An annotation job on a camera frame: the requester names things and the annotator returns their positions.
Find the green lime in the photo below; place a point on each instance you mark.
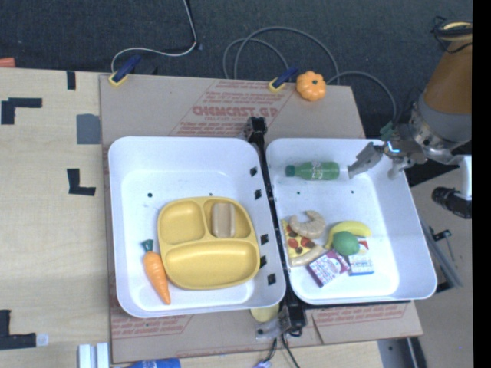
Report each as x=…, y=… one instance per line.
x=346, y=243

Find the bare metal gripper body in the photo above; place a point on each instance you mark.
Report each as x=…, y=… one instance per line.
x=408, y=144

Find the orange carrot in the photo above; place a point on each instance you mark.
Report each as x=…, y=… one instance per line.
x=156, y=272

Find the tan croissant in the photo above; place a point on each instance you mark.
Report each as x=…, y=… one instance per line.
x=308, y=226

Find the black cylinder on white bracket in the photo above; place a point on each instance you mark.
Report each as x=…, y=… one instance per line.
x=452, y=201

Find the green plastic bottle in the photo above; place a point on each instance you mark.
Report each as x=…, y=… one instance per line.
x=316, y=171

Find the blue and white carton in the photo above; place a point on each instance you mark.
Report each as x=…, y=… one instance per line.
x=361, y=265

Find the pizza slice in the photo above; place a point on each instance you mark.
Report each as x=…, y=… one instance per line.
x=301, y=249

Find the white plastic tray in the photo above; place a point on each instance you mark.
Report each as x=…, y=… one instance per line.
x=383, y=205
x=180, y=167

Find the blue bottle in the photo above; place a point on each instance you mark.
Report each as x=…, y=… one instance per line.
x=153, y=363

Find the tan bread bun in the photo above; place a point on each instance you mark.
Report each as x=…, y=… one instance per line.
x=223, y=220

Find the purple and white carton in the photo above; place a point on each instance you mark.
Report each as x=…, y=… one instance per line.
x=328, y=268

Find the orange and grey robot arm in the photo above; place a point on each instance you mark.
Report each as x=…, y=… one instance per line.
x=449, y=86

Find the yellow divided plate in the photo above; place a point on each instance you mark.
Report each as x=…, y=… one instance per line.
x=211, y=263

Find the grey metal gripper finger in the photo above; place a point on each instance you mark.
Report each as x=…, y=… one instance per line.
x=364, y=161
x=397, y=169

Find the yellow banana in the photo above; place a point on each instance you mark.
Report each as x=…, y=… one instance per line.
x=354, y=228

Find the orange pumpkin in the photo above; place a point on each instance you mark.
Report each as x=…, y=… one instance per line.
x=311, y=86

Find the brown cardboard board red print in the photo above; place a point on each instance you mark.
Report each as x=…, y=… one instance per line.
x=192, y=106

